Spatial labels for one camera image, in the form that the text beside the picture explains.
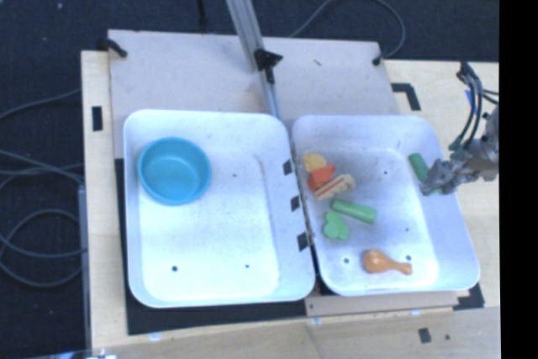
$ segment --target black tape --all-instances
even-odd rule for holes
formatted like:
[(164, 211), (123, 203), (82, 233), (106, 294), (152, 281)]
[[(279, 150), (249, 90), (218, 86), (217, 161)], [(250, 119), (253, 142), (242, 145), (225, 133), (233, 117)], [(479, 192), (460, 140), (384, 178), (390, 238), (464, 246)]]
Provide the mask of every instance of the black tape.
[(101, 107), (92, 107), (93, 131), (103, 130), (103, 109)]
[(417, 93), (414, 91), (414, 88), (411, 84), (403, 84), (403, 83), (394, 83), (391, 84), (391, 87), (393, 88), (393, 92), (398, 93), (405, 93), (407, 96), (407, 100), (409, 102), (409, 106), (411, 107), (411, 110), (413, 111), (420, 111), (420, 103), (419, 98), (417, 98)]
[(292, 211), (295, 211), (300, 206), (301, 206), (301, 201), (299, 200), (299, 196), (292, 198)]
[(419, 337), (420, 337), (420, 342), (422, 344), (426, 344), (428, 342), (431, 342), (431, 335), (430, 335), (430, 331), (428, 330), (428, 328), (419, 329)]
[(306, 235), (306, 232), (303, 232), (301, 235), (297, 237), (297, 243), (299, 246), (299, 251), (303, 251), (305, 248), (309, 246), (309, 238)]
[(486, 301), (482, 295), (482, 289), (480, 284), (476, 283), (472, 288), (469, 289), (469, 296), (458, 298), (458, 305), (452, 307), (454, 311), (459, 311), (462, 309), (482, 309)]
[(284, 163), (284, 175), (291, 174), (293, 172), (292, 161)]

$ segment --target wooden board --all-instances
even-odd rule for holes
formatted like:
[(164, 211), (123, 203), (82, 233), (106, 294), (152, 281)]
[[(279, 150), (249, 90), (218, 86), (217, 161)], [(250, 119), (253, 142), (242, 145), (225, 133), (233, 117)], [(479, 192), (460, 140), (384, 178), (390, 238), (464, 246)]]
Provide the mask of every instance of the wooden board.
[(497, 307), (370, 320), (293, 322), (244, 328), (233, 333), (194, 335), (137, 346), (110, 346), (119, 358), (438, 359), (500, 357)]
[[(462, 108), (458, 105), (458, 107), (453, 108), (452, 104), (456, 100), (454, 94), (457, 95), (462, 92), (462, 86), (453, 76), (455, 68), (457, 68), (456, 63), (390, 61), (386, 63), (386, 67), (391, 82), (411, 82), (413, 84), (422, 105), (422, 111), (413, 112), (413, 114), (424, 115), (434, 125), (434, 128), (440, 131), (441, 142), (451, 140), (455, 134), (459, 133), (462, 123), (458, 119), (452, 118), (453, 113), (446, 115), (446, 112), (463, 109), (462, 116), (464, 118), (467, 116), (467, 107), (463, 105), (465, 108)], [(483, 79), (484, 86), (490, 86), (491, 89), (495, 89), (494, 84), (496, 81), (498, 82), (498, 66), (477, 65), (476, 70)], [(266, 332), (267, 328), (272, 328), (271, 332), (274, 332), (274, 335), (280, 339), (280, 337), (293, 333), (289, 331), (290, 325), (308, 325), (309, 321), (307, 319), (300, 319), (299, 322), (291, 320), (173, 330), (159, 335), (127, 335), (124, 280), (116, 205), (116, 182), (113, 171), (113, 130), (109, 79), (108, 54), (94, 51), (83, 52), (82, 85), (93, 346), (144, 345), (150, 337), (161, 340), (159, 346), (164, 346), (163, 341), (172, 342), (178, 338), (192, 339), (193, 346), (195, 346), (196, 343), (203, 344), (204, 340), (207, 340), (204, 335), (209, 333), (213, 335), (211, 339), (217, 340), (217, 338), (214, 338), (217, 334), (225, 334), (218, 339), (222, 340), (222, 342), (224, 340), (235, 340), (239, 343), (241, 337), (244, 336), (242, 334), (246, 330)], [(446, 87), (441, 86), (443, 82), (451, 86), (454, 85), (454, 88), (450, 90), (453, 92), (452, 97), (447, 97), (446, 108), (439, 108), (440, 98), (445, 92), (448, 92)], [(405, 108), (407, 101), (402, 99), (400, 95), (397, 96), (397, 101), (403, 113), (406, 112), (406, 109), (410, 111), (409, 106)], [(102, 109), (103, 130), (93, 130), (93, 107), (101, 107)], [(477, 249), (478, 259), (482, 263), (483, 274), (480, 284), (486, 299), (486, 307), (498, 311), (500, 305), (498, 282), (498, 181), (493, 183), (477, 182), (467, 185), (467, 187), (462, 187), (458, 191), (458, 199)], [(390, 305), (390, 309), (406, 309), (404, 305), (401, 307), (394, 306), (394, 304)], [(391, 320), (395, 315), (409, 316), (409, 306), (407, 309), (384, 315), (384, 319)], [(386, 309), (379, 309), (377, 313), (373, 313), (374, 310), (375, 308), (365, 305), (362, 309), (355, 311), (361, 314), (323, 318), (324, 326), (338, 325), (339, 322), (345, 321), (346, 323), (342, 323), (345, 327), (349, 324), (351, 325), (350, 327), (358, 330), (358, 328), (362, 327), (362, 322), (365, 319), (368, 320), (368, 316), (372, 317), (372, 315), (379, 314), (380, 311), (387, 311)], [(498, 312), (479, 309), (476, 316), (475, 314), (472, 316), (473, 319), (481, 320), (483, 325), (495, 326), (498, 324)], [(292, 336), (289, 342), (291, 344), (297, 342), (300, 345), (301, 340), (301, 336), (298, 335), (297, 338)]]
[[(236, 36), (110, 30), (128, 51), (110, 54), (114, 155), (123, 155), (124, 121), (139, 109), (264, 113), (260, 80)], [(283, 56), (275, 68), (287, 126), (305, 114), (397, 114), (387, 72), (375, 67), (373, 42), (266, 38)]]

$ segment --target dark carpet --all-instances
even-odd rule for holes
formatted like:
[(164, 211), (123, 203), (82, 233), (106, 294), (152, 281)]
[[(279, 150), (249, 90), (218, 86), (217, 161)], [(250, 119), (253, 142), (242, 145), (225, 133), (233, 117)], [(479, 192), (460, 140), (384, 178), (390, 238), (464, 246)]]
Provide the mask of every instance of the dark carpet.
[[(203, 0), (208, 31), (233, 33), (224, 0)], [(262, 33), (291, 34), (324, 0), (254, 0)], [(399, 59), (498, 61), (499, 0), (384, 0), (402, 17), (407, 39)], [(96, 49), (108, 29), (198, 32), (197, 0), (0, 0), (0, 116), (21, 104), (81, 86), (81, 50)], [(394, 17), (368, 0), (340, 0), (303, 37), (376, 40), (390, 50)], [(80, 95), (0, 120), (0, 149), (54, 166), (81, 163)], [(0, 171), (29, 165), (0, 156)], [(82, 174), (81, 169), (75, 172)], [(0, 175), (0, 184), (8, 176)], [(59, 175), (21, 177), (0, 189), (0, 232), (28, 214), (77, 214), (77, 183)], [(78, 226), (58, 213), (22, 226), (12, 242), (58, 253), (80, 247)], [(26, 278), (51, 282), (71, 274), (78, 258), (22, 256), (0, 244), (1, 262)], [(57, 288), (30, 287), (0, 271), (0, 357), (24, 358), (85, 347), (80, 275)]]

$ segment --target wire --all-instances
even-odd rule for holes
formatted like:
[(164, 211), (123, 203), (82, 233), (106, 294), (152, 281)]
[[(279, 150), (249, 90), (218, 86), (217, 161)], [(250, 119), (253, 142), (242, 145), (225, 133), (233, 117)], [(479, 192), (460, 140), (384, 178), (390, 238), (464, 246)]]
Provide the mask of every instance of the wire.
[(477, 79), (474, 81), (474, 84), (477, 86), (477, 90), (476, 90), (477, 99), (478, 99), (477, 115), (474, 120), (474, 125), (472, 126), (471, 136), (469, 136), (469, 139), (463, 146), (464, 150), (469, 148), (469, 145), (471, 144), (472, 140), (474, 140), (474, 137), (476, 136), (477, 130), (478, 130), (478, 123), (480, 123), (480, 118), (482, 117), (482, 98), (483, 98), (482, 83), (480, 82), (480, 80)]
[(482, 97), (486, 99), (488, 102), (492, 103), (493, 105), (498, 105), (498, 100), (495, 100), (489, 97), (487, 94), (483, 94)]
[(57, 101), (59, 101), (61, 99), (65, 99), (65, 98), (68, 98), (70, 96), (73, 96), (73, 95), (79, 93), (80, 91), (81, 91), (81, 89), (78, 88), (77, 90), (72, 90), (72, 91), (67, 92), (67, 93), (62, 93), (60, 95), (53, 96), (51, 98), (40, 99), (40, 100), (37, 100), (37, 101), (34, 101), (34, 102), (29, 102), (29, 103), (25, 103), (23, 105), (19, 105), (18, 107), (11, 108), (8, 111), (6, 111), (5, 113), (0, 114), (0, 120), (3, 120), (5, 118), (7, 118), (8, 116), (13, 115), (15, 113), (18, 113), (20, 111), (24, 111), (25, 109), (37, 107), (37, 106), (40, 106), (40, 105), (45, 105), (47, 103), (57, 102)]
[(475, 89), (473, 85), (469, 85), (469, 90), (471, 91), (471, 111), (469, 112), (469, 116), (467, 117), (467, 122), (465, 123), (465, 127), (463, 128), (462, 132), (459, 134), (460, 140), (463, 140), (465, 134), (471, 127), (472, 118), (474, 116), (474, 110), (475, 110)]
[[(310, 15), (310, 17), (297, 30), (293, 31), (288, 36), (288, 38), (295, 38), (296, 36), (298, 36), (301, 32), (303, 32), (321, 14), (321, 12), (326, 7), (328, 7), (332, 2), (335, 2), (335, 1), (336, 0), (326, 0), (325, 2), (323, 2), (321, 4), (321, 6), (319, 6), (318, 9), (316, 9), (315, 12), (312, 15)], [(402, 32), (402, 34), (400, 36), (400, 41), (398, 42), (398, 44), (396, 45), (396, 47), (393, 50), (389, 51), (387, 54), (381, 53), (378, 57), (376, 57), (372, 61), (372, 63), (377, 66), (382, 58), (387, 59), (387, 58), (392, 57), (393, 55), (395, 55), (398, 51), (400, 51), (400, 49), (402, 48), (402, 46), (404, 45), (404, 42), (405, 42), (406, 30), (405, 30), (404, 21), (402, 20), (402, 18), (398, 14), (398, 12), (396, 12), (396, 10), (393, 7), (391, 7), (388, 3), (386, 3), (383, 0), (372, 0), (372, 1), (384, 6), (386, 9), (388, 9), (388, 11), (390, 11), (393, 14), (393, 16), (398, 20), (398, 23), (400, 25), (400, 29), (401, 29), (401, 32)]]
[[(73, 96), (81, 91), (80, 88), (77, 90), (73, 90), (70, 92), (62, 93), (57, 96), (51, 97), (51, 98), (44, 98), (40, 99), (34, 102), (25, 103), (23, 105), (19, 105), (16, 108), (9, 109), (8, 111), (0, 114), (0, 120), (7, 118), (10, 115), (13, 115), (15, 113), (19, 113), (21, 111), (24, 111), (29, 108), (34, 108), (40, 105), (48, 104), (48, 103), (55, 103), (61, 99), (68, 98), (70, 96)], [(45, 163), (43, 161), (37, 161), (34, 159), (30, 159), (25, 156), (21, 156), (17, 153), (14, 153), (12, 151), (6, 151), (0, 149), (0, 156), (4, 156), (10, 159), (14, 159), (16, 161), (21, 161), (23, 163), (26, 163), (30, 165), (31, 167), (26, 167), (24, 169), (20, 170), (11, 170), (11, 169), (2, 169), (0, 170), (0, 175), (4, 175), (6, 178), (0, 182), (0, 192), (14, 179), (16, 178), (27, 178), (27, 177), (33, 177), (38, 175), (45, 175), (45, 174), (54, 174), (58, 176), (65, 177), (73, 182), (76, 182), (77, 184), (83, 184), (84, 183), (84, 177), (80, 174), (77, 174), (75, 172), (72, 172), (72, 170), (83, 167), (82, 163), (72, 164), (69, 166), (53, 166), (49, 163)], [(63, 277), (59, 280), (55, 280), (53, 282), (37, 282), (35, 280), (30, 280), (26, 277), (21, 276), (20, 274), (17, 274), (14, 272), (11, 268), (7, 267), (2, 262), (2, 257), (4, 255), (4, 252), (6, 249), (10, 249), (11, 251), (15, 251), (23, 256), (28, 257), (34, 257), (34, 258), (41, 258), (41, 259), (66, 259), (66, 258), (72, 258), (76, 256), (80, 256), (82, 253), (86, 252), (86, 249), (79, 249), (74, 251), (64, 251), (60, 253), (44, 253), (40, 251), (30, 251), (26, 250), (22, 247), (19, 247), (12, 242), (12, 238), (29, 222), (31, 222), (34, 219), (37, 219), (39, 217), (43, 217), (47, 214), (57, 214), (65, 219), (69, 219), (70, 221), (79, 224), (79, 220), (77, 217), (67, 211), (64, 211), (63, 209), (41, 209), (38, 211), (34, 211), (33, 213), (26, 216), (24, 219), (22, 219), (20, 222), (17, 223), (17, 225), (7, 234), (3, 235), (2, 232), (0, 232), (0, 269), (4, 271), (6, 274), (8, 274), (13, 279), (17, 280), (18, 282), (21, 282), (22, 284), (25, 284), (30, 287), (35, 288), (55, 288), (59, 287), (67, 282), (70, 282), (70, 280), (77, 277), (81, 271), (82, 267), (78, 267), (74, 272), (69, 274), (66, 277)]]

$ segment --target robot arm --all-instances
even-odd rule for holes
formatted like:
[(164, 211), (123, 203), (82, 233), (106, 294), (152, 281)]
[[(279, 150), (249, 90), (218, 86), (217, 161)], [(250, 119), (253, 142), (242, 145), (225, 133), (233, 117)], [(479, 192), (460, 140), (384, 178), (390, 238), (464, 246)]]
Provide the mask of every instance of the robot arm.
[[(482, 117), (484, 91), (477, 75), (467, 63), (462, 63), (457, 75), (471, 88), (471, 115), (463, 132), (449, 147), (453, 150), (451, 159), (449, 161), (437, 159), (428, 171), (427, 178), (420, 185), (420, 190), (424, 194), (437, 188), (443, 193), (452, 193), (465, 182), (475, 182), (479, 178), (492, 181), (498, 175), (498, 104), (491, 114), (484, 116), (487, 120), (486, 128), (482, 137), (475, 139), (478, 122)], [(471, 137), (464, 140), (464, 135), (475, 115)]]

